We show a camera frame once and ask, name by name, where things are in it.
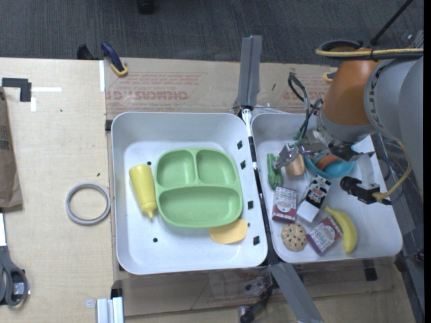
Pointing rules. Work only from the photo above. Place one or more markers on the grey scissors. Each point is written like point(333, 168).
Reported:
point(13, 278)

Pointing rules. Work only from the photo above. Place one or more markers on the yellow squeeze bottle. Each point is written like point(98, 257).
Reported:
point(143, 187)

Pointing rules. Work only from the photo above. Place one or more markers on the blue bowl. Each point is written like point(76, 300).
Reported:
point(336, 171)

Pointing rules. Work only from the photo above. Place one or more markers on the tan cup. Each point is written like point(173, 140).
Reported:
point(296, 167)

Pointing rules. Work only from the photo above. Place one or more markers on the black cylinder on white bracket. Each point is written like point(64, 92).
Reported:
point(360, 188)

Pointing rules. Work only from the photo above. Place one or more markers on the green toy vegetable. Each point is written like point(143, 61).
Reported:
point(274, 177)

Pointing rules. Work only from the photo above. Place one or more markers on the yellow flat cheese slice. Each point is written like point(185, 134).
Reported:
point(229, 233)

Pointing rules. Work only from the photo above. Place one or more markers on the red and white box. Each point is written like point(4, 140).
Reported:
point(284, 204)

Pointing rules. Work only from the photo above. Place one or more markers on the brown paper bag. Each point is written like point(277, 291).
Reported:
point(8, 167)

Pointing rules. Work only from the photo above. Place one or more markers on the grey tape roll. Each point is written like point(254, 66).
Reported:
point(69, 210)

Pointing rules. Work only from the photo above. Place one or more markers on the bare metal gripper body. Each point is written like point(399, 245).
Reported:
point(340, 149)

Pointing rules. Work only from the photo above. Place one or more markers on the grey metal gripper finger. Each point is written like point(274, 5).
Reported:
point(309, 150)
point(286, 156)

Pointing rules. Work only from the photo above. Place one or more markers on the brown cardboard board red print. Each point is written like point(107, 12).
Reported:
point(175, 89)

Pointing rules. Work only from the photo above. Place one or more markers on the cow print milk carton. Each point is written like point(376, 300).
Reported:
point(314, 197)

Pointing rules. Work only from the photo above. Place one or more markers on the white plastic tray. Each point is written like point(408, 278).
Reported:
point(373, 234)
point(188, 251)

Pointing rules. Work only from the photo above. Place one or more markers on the yellow banana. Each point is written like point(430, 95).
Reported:
point(347, 227)

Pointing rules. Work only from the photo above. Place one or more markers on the purple and white box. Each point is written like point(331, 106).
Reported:
point(323, 235)

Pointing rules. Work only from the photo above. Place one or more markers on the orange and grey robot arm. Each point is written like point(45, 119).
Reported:
point(390, 93)

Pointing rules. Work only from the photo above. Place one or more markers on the brown chocolate chip biscuit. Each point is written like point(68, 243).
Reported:
point(294, 237)

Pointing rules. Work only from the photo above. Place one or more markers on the orange toy food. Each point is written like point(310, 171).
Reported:
point(326, 161)

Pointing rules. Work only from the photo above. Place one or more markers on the green divided plate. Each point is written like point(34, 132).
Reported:
point(198, 200)

